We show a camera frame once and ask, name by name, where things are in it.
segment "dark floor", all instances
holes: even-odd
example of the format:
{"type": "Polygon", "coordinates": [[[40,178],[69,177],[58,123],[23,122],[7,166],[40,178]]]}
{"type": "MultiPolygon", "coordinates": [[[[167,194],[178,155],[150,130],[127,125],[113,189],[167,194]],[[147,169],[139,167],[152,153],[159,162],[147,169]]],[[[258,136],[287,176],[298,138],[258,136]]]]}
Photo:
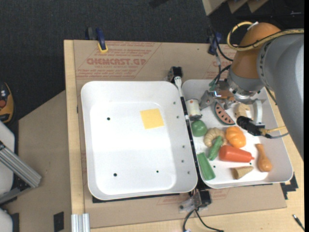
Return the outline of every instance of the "dark floor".
{"type": "Polygon", "coordinates": [[[270,0],[255,13],[244,5],[231,14],[223,3],[210,16],[202,0],[0,0],[0,81],[14,96],[20,119],[65,90],[64,39],[84,39],[88,26],[106,40],[206,43],[207,27],[223,34],[243,20],[304,28],[304,0],[270,0]]]}

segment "cardboard sheet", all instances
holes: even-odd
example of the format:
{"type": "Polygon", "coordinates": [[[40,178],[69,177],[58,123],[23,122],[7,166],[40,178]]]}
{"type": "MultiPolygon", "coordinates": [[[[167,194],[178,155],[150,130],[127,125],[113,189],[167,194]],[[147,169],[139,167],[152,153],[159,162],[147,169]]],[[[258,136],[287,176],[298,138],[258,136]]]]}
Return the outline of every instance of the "cardboard sheet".
{"type": "MultiPolygon", "coordinates": [[[[83,114],[80,99],[82,86],[93,80],[156,81],[166,80],[172,66],[183,69],[182,81],[213,79],[218,73],[215,56],[209,55],[208,44],[106,42],[109,51],[99,52],[96,41],[74,40],[76,86],[78,97],[80,144],[84,183],[85,211],[91,228],[135,224],[184,218],[179,204],[188,194],[148,197],[94,203],[87,186],[83,114]]],[[[235,51],[227,45],[221,49],[229,58],[235,51]]],[[[231,64],[221,57],[222,68],[231,64]]],[[[280,184],[237,188],[210,189],[212,204],[200,212],[202,216],[285,208],[280,184]]]]}
{"type": "Polygon", "coordinates": [[[67,132],[65,91],[19,120],[18,155],[42,176],[37,188],[4,206],[10,215],[19,214],[21,232],[55,231],[56,217],[62,231],[71,231],[67,132]]]}

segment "yellow cable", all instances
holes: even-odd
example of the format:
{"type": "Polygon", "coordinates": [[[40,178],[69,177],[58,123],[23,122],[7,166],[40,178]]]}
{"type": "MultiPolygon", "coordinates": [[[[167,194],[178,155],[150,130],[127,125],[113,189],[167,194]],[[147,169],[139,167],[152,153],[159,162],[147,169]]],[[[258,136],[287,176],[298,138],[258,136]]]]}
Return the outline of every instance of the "yellow cable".
{"type": "Polygon", "coordinates": [[[249,21],[244,21],[244,22],[241,22],[239,24],[237,24],[236,26],[234,26],[232,28],[232,30],[229,32],[229,34],[227,35],[227,39],[226,39],[226,43],[227,45],[236,50],[236,51],[247,51],[247,50],[250,50],[250,49],[254,49],[254,48],[257,48],[259,45],[261,44],[264,44],[265,42],[267,41],[270,41],[270,40],[273,40],[275,38],[278,38],[282,35],[287,35],[287,34],[299,34],[299,33],[304,33],[304,29],[288,29],[288,30],[282,30],[282,31],[279,31],[277,33],[274,33],[274,34],[271,34],[265,38],[262,38],[261,40],[259,41],[256,41],[255,43],[253,44],[249,44],[249,45],[245,45],[245,46],[239,46],[239,45],[233,45],[230,40],[231,40],[231,35],[237,30],[239,29],[240,27],[242,26],[250,26],[252,25],[253,23],[252,22],[249,22],[249,21]]]}
{"type": "Polygon", "coordinates": [[[273,128],[273,129],[265,129],[265,128],[260,128],[260,132],[265,135],[265,134],[269,134],[273,131],[279,131],[279,130],[282,130],[282,129],[286,129],[285,126],[281,126],[281,127],[277,127],[277,128],[273,128]]]}

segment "yellow square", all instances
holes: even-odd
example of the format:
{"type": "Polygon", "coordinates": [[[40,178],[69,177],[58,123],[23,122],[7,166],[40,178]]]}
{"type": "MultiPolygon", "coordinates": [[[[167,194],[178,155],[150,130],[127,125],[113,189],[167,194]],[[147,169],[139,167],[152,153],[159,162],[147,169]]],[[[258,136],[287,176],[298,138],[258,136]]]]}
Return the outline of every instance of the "yellow square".
{"type": "Polygon", "coordinates": [[[145,129],[164,126],[164,122],[158,108],[140,111],[140,116],[145,129]]]}

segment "plastic food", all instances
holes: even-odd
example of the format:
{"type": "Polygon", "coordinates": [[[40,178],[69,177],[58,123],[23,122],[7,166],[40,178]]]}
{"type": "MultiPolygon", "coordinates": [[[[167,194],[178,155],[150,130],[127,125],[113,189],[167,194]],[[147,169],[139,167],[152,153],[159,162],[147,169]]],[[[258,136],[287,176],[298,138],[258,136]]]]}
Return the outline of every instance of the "plastic food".
{"type": "Polygon", "coordinates": [[[216,127],[211,128],[207,131],[207,133],[204,136],[204,144],[210,148],[212,146],[212,141],[216,139],[218,136],[222,137],[222,140],[223,140],[222,145],[226,145],[227,140],[225,138],[225,132],[216,127]]]}
{"type": "Polygon", "coordinates": [[[225,137],[236,148],[241,148],[246,145],[246,136],[238,126],[228,127],[225,131],[225,137]]]}
{"type": "Polygon", "coordinates": [[[253,170],[253,166],[243,166],[232,168],[232,176],[234,179],[238,180],[244,177],[247,173],[250,173],[253,170]]]}
{"type": "Polygon", "coordinates": [[[202,120],[193,121],[191,123],[191,130],[195,137],[201,137],[207,133],[207,127],[202,120]]]}
{"type": "Polygon", "coordinates": [[[202,171],[202,175],[205,180],[212,180],[216,177],[216,175],[213,172],[213,169],[209,163],[209,161],[206,158],[205,153],[199,153],[197,155],[197,160],[200,166],[200,169],[202,171]]]}
{"type": "Polygon", "coordinates": [[[235,121],[227,114],[226,110],[219,104],[215,103],[214,112],[218,119],[225,125],[235,125],[235,121]]]}
{"type": "Polygon", "coordinates": [[[255,146],[259,151],[259,160],[257,162],[259,170],[261,172],[269,172],[270,170],[272,170],[272,164],[265,154],[264,146],[262,144],[256,144],[255,146]]]}
{"type": "Polygon", "coordinates": [[[250,111],[250,107],[248,105],[244,103],[238,104],[236,112],[235,112],[236,118],[238,118],[239,116],[248,117],[247,111],[250,111]]]}
{"type": "Polygon", "coordinates": [[[250,162],[254,157],[248,151],[224,145],[219,150],[219,159],[223,161],[250,162]]]}
{"type": "Polygon", "coordinates": [[[214,142],[214,144],[212,145],[212,147],[209,150],[209,153],[208,153],[208,159],[209,160],[214,160],[217,157],[222,143],[223,143],[222,137],[217,136],[216,141],[214,142]]]}

